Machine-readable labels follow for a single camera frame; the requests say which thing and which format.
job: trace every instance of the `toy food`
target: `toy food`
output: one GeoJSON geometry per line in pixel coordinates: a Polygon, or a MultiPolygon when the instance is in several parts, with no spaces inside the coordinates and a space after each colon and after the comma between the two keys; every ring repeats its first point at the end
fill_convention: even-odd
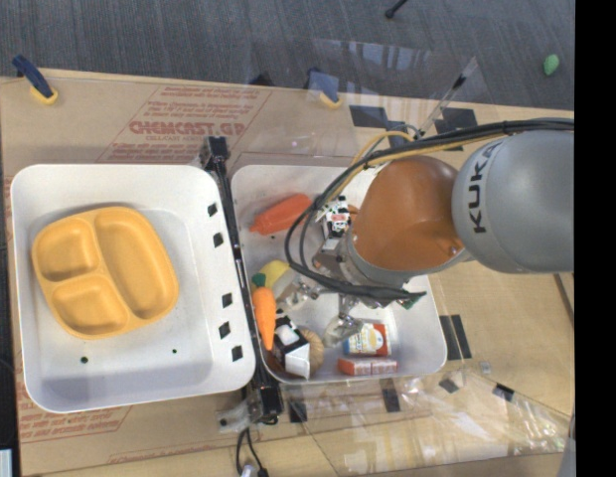
{"type": "Polygon", "coordinates": [[[295,220],[310,207],[312,201],[304,194],[296,194],[255,216],[251,232],[270,235],[288,230],[295,220]]]}
{"type": "Polygon", "coordinates": [[[391,354],[387,326],[366,321],[358,334],[343,342],[344,354],[359,356],[386,356],[391,354]]]}
{"type": "Polygon", "coordinates": [[[261,336],[261,341],[264,348],[268,351],[272,350],[273,339],[275,337],[275,320],[277,304],[275,303],[275,295],[266,284],[266,276],[262,273],[257,273],[252,277],[252,282],[255,289],[252,292],[252,304],[255,310],[255,321],[257,329],[261,336]]]}
{"type": "Polygon", "coordinates": [[[310,343],[283,313],[277,313],[272,354],[287,373],[310,378],[310,343]]]}
{"type": "Polygon", "coordinates": [[[350,375],[351,377],[389,375],[396,373],[398,370],[398,362],[389,358],[340,358],[337,361],[337,369],[345,375],[350,375]]]}
{"type": "Polygon", "coordinates": [[[310,376],[313,376],[324,364],[324,343],[317,333],[309,329],[299,329],[299,332],[310,344],[310,376]]]}

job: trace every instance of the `orange toy carrot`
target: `orange toy carrot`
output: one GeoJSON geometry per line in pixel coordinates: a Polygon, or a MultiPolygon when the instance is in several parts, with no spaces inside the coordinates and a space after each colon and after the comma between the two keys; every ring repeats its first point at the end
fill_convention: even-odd
{"type": "Polygon", "coordinates": [[[257,329],[268,351],[272,350],[272,343],[275,338],[275,322],[277,303],[272,290],[265,286],[266,276],[258,273],[252,277],[255,290],[252,292],[252,304],[255,308],[255,321],[257,329]]]}
{"type": "Polygon", "coordinates": [[[311,203],[310,198],[301,193],[286,198],[255,216],[255,222],[250,230],[261,235],[288,230],[295,220],[301,216],[301,213],[310,207],[311,203]]]}

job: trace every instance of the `yellow divided plate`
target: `yellow divided plate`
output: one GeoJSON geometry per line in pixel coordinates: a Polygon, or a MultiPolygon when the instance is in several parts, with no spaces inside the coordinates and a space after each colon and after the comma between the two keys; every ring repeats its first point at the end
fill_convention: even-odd
{"type": "Polygon", "coordinates": [[[166,316],[178,279],[151,223],[126,207],[69,216],[44,227],[34,269],[57,321],[82,339],[124,334],[166,316]]]}

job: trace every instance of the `cardboard surface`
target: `cardboard surface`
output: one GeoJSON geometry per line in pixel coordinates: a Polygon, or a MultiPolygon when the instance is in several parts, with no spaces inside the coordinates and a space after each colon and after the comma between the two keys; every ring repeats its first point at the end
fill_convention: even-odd
{"type": "MultiPolygon", "coordinates": [[[[354,127],[348,104],[383,107],[390,120],[412,123],[424,120],[435,105],[435,101],[347,94],[344,106],[333,111],[305,90],[43,72],[60,94],[52,106],[33,99],[26,80],[0,79],[7,229],[11,228],[10,182],[31,164],[195,163],[208,133],[228,138],[234,167],[245,159],[345,164],[362,144],[381,131],[354,127]]],[[[572,116],[568,112],[530,108],[463,103],[452,106],[473,109],[479,123],[572,116]]],[[[442,152],[438,157],[459,166],[470,151],[442,152]]],[[[9,232],[7,237],[10,297],[14,304],[14,256],[9,232]]],[[[431,276],[430,280],[434,298],[442,306],[439,312],[442,309],[444,314],[462,316],[473,352],[471,359],[448,363],[446,370],[465,368],[535,398],[564,416],[572,411],[572,324],[561,288],[552,276],[512,278],[485,270],[477,263],[466,263],[431,276]]],[[[16,305],[13,313],[15,364],[20,371],[16,305]]],[[[17,386],[24,475],[62,471],[85,476],[198,475],[201,468],[205,475],[234,473],[236,436],[220,433],[216,412],[236,405],[239,393],[56,415],[40,410],[29,399],[22,373],[17,374],[17,386]],[[103,466],[112,463],[120,465],[103,466]]],[[[400,420],[394,422],[398,415],[391,417],[381,412],[381,392],[375,391],[371,397],[377,413],[363,418],[349,414],[337,421],[324,418],[321,429],[313,427],[309,432],[307,426],[290,423],[284,416],[277,426],[259,428],[260,457],[265,457],[271,471],[277,470],[276,475],[345,475],[372,463],[372,457],[360,448],[364,443],[369,443],[368,447],[394,443],[411,440],[415,434],[427,440],[425,457],[420,457],[419,449],[410,442],[402,442],[389,452],[378,452],[376,465],[367,465],[366,471],[396,471],[449,462],[441,455],[450,454],[451,447],[457,445],[437,429],[440,424],[435,420],[436,411],[400,413],[400,420]],[[328,422],[334,422],[332,430],[324,429],[328,422]],[[430,459],[430,450],[438,458],[430,459]]],[[[317,410],[323,411],[316,404],[317,410]]],[[[455,407],[460,411],[459,403],[455,407]]],[[[506,418],[502,411],[501,418],[506,418]]],[[[485,439],[484,445],[461,452],[460,457],[493,457],[502,452],[497,441],[488,445],[485,439]]]]}

